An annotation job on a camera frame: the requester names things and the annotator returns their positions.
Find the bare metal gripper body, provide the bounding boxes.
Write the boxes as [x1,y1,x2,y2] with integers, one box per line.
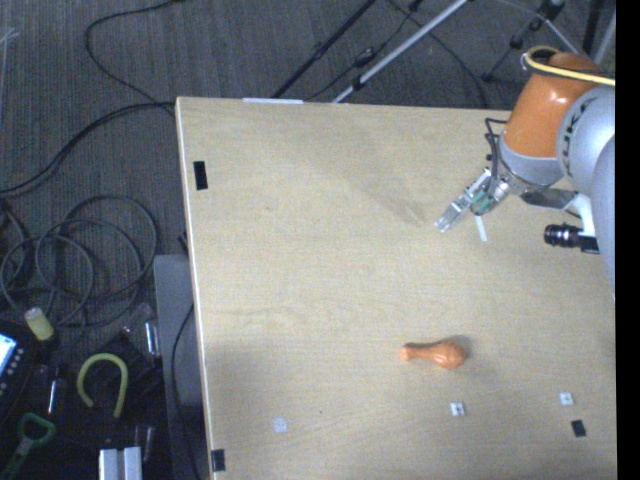
[464,166,527,216]

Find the orange toy chicken drumstick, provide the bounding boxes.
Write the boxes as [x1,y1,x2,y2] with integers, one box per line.
[399,340,468,370]

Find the pale wood board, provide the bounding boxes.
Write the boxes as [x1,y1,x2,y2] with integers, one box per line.
[174,96,617,480]

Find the silver and black tripod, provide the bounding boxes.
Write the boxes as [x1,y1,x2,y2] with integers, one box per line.
[332,0,617,104]

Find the black stand pole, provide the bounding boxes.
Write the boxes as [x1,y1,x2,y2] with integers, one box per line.
[270,0,410,99]

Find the grey metal box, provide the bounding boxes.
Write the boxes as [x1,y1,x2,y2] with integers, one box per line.
[152,254,207,410]

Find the pale yellow cylinder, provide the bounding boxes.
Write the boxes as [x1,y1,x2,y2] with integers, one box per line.
[24,306,55,342]

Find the black cylinder on white bracket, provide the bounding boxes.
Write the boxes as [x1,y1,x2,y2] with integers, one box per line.
[543,191,601,255]

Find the yellow-green curved handle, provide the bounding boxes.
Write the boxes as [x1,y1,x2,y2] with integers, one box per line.
[76,352,130,419]

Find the green-handled tool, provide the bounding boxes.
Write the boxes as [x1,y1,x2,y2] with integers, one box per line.
[0,412,57,480]

